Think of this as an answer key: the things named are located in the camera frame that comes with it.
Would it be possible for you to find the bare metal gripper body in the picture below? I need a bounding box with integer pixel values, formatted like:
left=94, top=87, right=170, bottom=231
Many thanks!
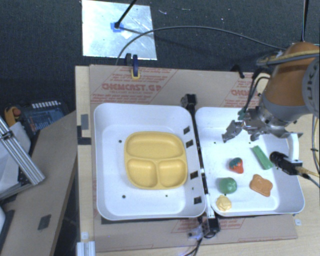
left=242, top=106, right=293, bottom=139

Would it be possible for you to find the green rectangular stick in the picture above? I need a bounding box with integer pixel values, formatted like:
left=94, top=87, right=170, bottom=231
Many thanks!
left=250, top=145, right=274, bottom=171

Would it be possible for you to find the red strawberry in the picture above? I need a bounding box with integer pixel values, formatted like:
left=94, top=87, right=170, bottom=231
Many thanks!
left=228, top=157, right=245, bottom=175

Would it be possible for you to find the thin black and white rod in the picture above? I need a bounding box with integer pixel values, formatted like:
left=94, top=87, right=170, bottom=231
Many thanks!
left=189, top=104, right=214, bottom=219

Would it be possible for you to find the orange biscuit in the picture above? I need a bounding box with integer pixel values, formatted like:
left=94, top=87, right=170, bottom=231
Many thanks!
left=248, top=173, right=274, bottom=198

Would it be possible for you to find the green round toy vegetable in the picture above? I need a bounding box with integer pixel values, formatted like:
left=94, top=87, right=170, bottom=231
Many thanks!
left=218, top=177, right=238, bottom=195

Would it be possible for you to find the white plastic tray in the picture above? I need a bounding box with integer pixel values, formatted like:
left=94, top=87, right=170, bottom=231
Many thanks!
left=194, top=106, right=306, bottom=217
left=93, top=102, right=208, bottom=222

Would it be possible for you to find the yellow lumpy toy food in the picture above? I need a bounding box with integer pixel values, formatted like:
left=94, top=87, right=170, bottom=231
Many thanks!
left=215, top=194, right=233, bottom=213

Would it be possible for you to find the yellow divided plate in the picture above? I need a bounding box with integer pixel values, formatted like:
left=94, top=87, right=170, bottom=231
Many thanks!
left=123, top=131, right=189, bottom=191

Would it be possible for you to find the brown cardboard board red print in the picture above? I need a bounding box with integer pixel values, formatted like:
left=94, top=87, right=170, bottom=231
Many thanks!
left=88, top=64, right=299, bottom=254

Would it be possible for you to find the black cylinder on white bracket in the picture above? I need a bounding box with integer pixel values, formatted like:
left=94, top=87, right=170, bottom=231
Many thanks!
left=269, top=132, right=304, bottom=176

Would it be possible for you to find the black block with thin wires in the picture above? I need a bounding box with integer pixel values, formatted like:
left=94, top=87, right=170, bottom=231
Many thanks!
left=180, top=93, right=199, bottom=109
left=199, top=216, right=221, bottom=239

